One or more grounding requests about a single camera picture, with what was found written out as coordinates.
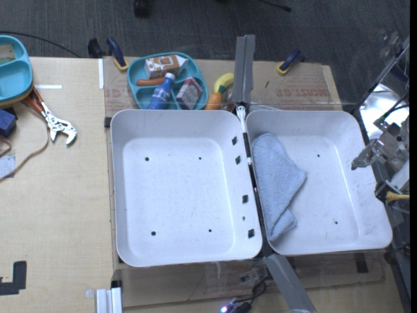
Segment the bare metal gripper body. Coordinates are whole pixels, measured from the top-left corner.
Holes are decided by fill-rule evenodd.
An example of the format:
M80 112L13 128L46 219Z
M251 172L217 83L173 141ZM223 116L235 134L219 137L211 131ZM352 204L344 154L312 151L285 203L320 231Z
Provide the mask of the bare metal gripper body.
M409 117L400 125L389 124L385 119L381 116L374 121L374 125L382 131L376 139L374 151L379 162L398 172L409 159Z

